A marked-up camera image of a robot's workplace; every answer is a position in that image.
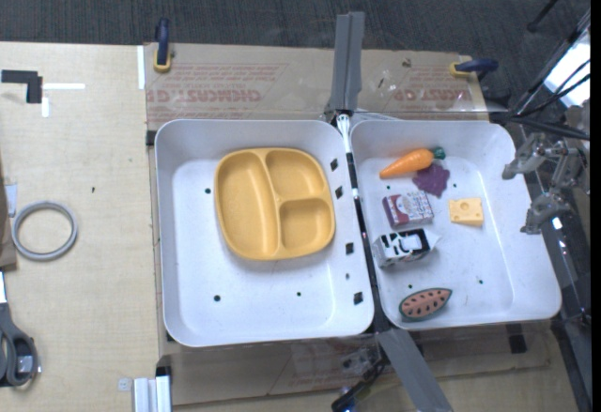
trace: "yellow cheese wedge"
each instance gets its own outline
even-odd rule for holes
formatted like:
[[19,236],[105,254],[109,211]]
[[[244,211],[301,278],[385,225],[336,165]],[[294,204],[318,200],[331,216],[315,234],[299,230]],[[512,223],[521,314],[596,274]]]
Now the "yellow cheese wedge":
[[485,220],[480,198],[461,198],[449,200],[449,215],[451,221],[464,225],[481,226]]

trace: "yellow divided plate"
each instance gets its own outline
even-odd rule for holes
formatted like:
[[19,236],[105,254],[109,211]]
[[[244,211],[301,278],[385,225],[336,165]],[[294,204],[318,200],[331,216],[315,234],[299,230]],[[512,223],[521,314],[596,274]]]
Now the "yellow divided plate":
[[308,255],[334,234],[323,170],[294,148],[246,148],[223,157],[215,172],[215,204],[227,246],[244,258]]

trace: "purple toy grape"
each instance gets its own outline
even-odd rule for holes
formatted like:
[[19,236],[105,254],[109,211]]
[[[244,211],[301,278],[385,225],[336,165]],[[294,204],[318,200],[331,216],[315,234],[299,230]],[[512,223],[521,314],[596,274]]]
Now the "purple toy grape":
[[413,183],[421,191],[432,193],[440,198],[442,192],[447,188],[447,180],[450,175],[451,172],[432,163],[429,167],[418,171],[417,176],[413,177]]

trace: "gray metal bar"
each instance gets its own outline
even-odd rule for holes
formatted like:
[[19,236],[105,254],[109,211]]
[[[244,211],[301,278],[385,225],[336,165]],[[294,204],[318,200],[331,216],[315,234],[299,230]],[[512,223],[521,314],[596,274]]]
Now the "gray metal bar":
[[4,283],[4,272],[0,268],[0,303],[7,303],[7,288]]
[[131,407],[133,412],[150,412],[151,397],[146,377],[136,378],[131,391]]
[[171,377],[157,377],[157,412],[171,412]]
[[377,334],[376,338],[419,412],[453,411],[406,330],[390,328]]
[[331,96],[326,113],[336,110],[355,110],[362,89],[361,49],[365,29],[365,13],[351,11],[336,19],[334,71]]

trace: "scissors handle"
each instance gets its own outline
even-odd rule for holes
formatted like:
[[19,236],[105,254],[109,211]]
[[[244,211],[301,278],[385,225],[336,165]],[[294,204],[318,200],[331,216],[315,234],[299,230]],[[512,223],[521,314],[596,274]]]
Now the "scissors handle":
[[[6,355],[2,343],[7,344]],[[18,357],[31,356],[32,366],[29,372],[19,372]],[[38,351],[31,337],[25,335],[10,318],[7,303],[0,303],[0,378],[6,376],[11,386],[22,386],[29,381],[38,369]]]

